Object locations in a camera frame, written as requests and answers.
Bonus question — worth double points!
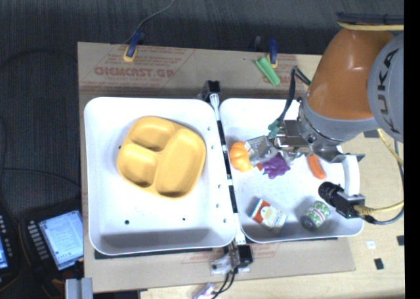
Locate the thin black and white rod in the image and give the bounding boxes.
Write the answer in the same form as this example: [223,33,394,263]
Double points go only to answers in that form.
[209,93,245,245]

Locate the orange and white carton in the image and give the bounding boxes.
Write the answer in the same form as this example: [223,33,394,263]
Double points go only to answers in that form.
[248,198,288,230]

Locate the purple toy grapes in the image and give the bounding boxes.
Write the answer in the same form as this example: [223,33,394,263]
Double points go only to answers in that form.
[261,153,291,180]

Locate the black cylinder on white bracket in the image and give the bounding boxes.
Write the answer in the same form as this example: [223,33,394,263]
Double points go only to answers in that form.
[318,153,366,220]

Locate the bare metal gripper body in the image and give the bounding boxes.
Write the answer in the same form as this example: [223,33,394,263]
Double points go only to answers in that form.
[282,102,322,159]

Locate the yellow divided plate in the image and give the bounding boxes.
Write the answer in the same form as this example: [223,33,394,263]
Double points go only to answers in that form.
[116,115,207,199]

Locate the green and white can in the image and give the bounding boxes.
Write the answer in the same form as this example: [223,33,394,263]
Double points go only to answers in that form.
[300,200,331,231]

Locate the brown cardboard board red print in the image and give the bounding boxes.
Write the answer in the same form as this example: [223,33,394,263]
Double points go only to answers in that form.
[77,41,357,294]

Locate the silver carton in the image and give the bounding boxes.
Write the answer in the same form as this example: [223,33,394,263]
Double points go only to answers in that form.
[244,136,277,166]

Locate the orange toy pumpkin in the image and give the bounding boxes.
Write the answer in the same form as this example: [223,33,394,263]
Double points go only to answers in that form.
[228,141,254,173]

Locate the green ribbed toy stick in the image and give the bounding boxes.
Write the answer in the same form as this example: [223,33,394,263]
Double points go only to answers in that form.
[255,57,282,87]

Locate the white plastic tray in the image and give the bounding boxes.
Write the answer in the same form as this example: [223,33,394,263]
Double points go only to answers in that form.
[83,96,238,256]
[219,97,365,244]

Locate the black block with thin wires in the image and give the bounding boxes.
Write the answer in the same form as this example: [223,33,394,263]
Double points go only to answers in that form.
[202,80,221,100]
[228,244,254,268]

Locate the orange toy carrot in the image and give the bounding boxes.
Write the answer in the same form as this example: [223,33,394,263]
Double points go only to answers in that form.
[306,153,327,180]

